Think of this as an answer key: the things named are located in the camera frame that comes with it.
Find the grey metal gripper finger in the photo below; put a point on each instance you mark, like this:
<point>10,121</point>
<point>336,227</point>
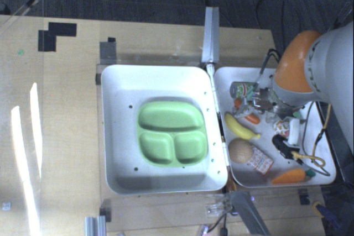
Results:
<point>243,112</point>

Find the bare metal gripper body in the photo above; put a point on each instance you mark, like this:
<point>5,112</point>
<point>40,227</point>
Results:
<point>264,102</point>

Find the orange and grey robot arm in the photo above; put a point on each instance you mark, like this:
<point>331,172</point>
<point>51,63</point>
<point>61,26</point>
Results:
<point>329,63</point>

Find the yellow banana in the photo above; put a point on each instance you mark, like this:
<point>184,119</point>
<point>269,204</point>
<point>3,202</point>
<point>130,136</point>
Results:
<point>239,128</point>

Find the green and white can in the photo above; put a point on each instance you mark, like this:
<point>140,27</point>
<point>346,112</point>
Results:
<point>240,89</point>

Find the orange and white packet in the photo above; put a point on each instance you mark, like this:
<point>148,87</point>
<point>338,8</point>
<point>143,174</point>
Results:
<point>282,128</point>

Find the tan round bread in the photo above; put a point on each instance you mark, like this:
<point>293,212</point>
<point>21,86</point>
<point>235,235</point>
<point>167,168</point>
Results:
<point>240,150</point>

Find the orange and white carton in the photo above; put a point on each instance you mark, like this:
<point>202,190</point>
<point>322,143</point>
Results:
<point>261,161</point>

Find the white plastic tray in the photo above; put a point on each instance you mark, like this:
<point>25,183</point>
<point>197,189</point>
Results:
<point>282,168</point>
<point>124,132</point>

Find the green divided plate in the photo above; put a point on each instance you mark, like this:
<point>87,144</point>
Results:
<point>171,132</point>

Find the large orange carrot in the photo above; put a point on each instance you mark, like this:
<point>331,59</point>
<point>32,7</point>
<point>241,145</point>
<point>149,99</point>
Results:
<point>289,177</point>

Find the pale wood board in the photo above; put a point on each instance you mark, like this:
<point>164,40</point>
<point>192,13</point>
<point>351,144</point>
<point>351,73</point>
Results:
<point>166,44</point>

